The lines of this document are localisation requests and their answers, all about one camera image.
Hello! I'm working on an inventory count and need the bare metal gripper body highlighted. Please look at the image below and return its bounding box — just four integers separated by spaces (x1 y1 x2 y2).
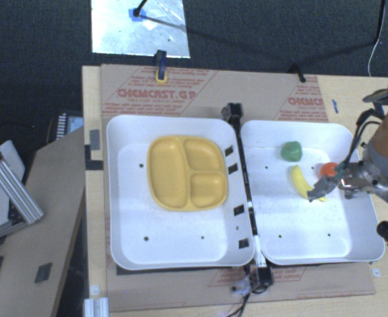
333 161 388 207

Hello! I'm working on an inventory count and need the orange round toy fruit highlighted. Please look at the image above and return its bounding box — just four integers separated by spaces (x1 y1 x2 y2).
319 162 340 178

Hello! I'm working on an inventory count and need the yellow banana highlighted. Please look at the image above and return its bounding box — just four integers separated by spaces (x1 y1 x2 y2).
290 164 328 203

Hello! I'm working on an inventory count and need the white plastic tray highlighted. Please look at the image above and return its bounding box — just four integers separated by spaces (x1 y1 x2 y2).
106 114 256 271
240 120 387 266

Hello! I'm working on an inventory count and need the green round toy food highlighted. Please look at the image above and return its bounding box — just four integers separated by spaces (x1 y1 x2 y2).
280 140 303 162

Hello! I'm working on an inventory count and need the thin black and white rod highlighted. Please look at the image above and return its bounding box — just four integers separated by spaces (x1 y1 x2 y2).
232 117 267 267

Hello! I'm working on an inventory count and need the yellow divided plate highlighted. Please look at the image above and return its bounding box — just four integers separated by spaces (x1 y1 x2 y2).
146 135 230 212

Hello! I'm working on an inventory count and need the brown cardboard board, red print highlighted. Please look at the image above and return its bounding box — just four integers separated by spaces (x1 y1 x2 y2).
100 63 377 313

